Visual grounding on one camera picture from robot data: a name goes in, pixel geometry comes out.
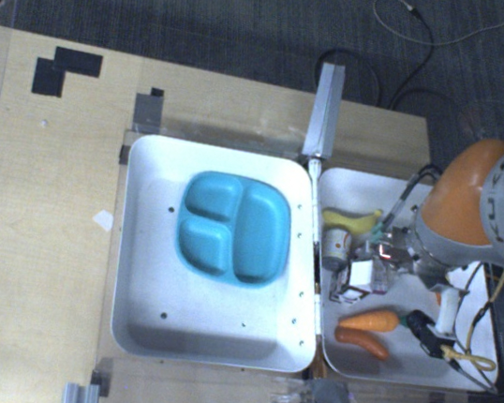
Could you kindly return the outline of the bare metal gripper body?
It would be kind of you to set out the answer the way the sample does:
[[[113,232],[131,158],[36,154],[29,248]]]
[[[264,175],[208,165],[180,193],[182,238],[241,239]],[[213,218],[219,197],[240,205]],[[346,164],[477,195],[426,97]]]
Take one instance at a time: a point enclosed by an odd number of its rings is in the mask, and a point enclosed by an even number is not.
[[[373,229],[364,234],[356,248],[355,259],[368,261],[377,259],[382,265],[399,274],[414,274],[413,257],[408,251],[407,234],[409,228],[393,226],[383,228],[377,223]]]

